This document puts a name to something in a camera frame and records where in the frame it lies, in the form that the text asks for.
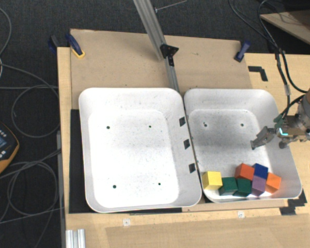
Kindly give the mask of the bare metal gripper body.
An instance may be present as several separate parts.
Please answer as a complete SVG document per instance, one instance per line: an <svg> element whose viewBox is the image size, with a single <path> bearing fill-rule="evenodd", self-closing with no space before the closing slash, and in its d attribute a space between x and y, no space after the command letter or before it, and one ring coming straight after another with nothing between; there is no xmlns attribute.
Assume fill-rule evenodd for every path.
<svg viewBox="0 0 310 248"><path fill-rule="evenodd" d="M310 117L304 114L281 115L274 119L276 135L281 142L310 141Z"/></svg>

